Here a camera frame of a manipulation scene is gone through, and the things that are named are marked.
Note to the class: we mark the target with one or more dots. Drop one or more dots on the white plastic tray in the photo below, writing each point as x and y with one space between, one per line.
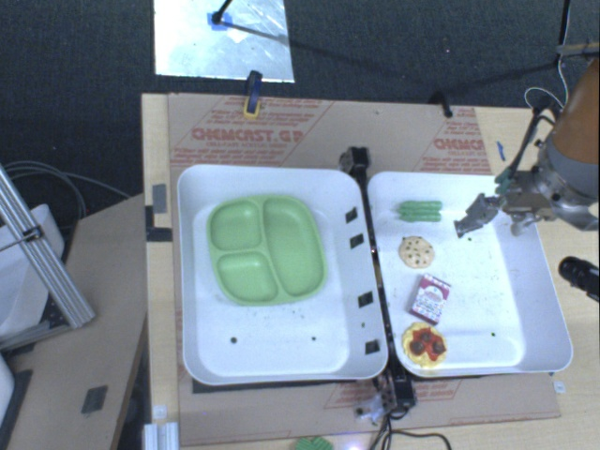
487 289
281 335

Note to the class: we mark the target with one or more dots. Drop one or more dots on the green divided plate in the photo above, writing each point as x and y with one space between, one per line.
290 246

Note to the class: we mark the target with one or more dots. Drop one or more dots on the brown cardboard board red print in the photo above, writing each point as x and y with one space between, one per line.
309 129

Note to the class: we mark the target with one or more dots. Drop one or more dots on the beige chocolate chip biscuit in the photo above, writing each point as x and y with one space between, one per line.
416 251

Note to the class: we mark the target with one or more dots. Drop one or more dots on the black cylinder on white bracket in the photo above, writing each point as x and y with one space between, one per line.
581 274

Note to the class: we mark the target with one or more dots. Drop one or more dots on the yellow and red toy pasta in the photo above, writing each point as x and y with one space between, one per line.
424 345

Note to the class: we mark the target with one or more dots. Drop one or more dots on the green ribbed toy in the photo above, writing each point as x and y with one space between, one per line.
313 444

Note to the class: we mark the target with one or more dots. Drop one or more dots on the green toy beans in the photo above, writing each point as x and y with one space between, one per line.
419 210

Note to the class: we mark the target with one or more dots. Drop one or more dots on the red and white carton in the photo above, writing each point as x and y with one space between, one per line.
430 299

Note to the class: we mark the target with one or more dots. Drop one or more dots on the thin black rod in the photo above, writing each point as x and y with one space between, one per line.
375 251

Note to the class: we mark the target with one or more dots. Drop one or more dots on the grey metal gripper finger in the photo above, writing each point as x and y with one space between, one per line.
475 216
526 225

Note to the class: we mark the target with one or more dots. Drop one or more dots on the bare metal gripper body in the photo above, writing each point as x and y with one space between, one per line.
529 200

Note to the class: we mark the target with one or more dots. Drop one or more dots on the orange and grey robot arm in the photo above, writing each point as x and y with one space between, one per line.
579 124

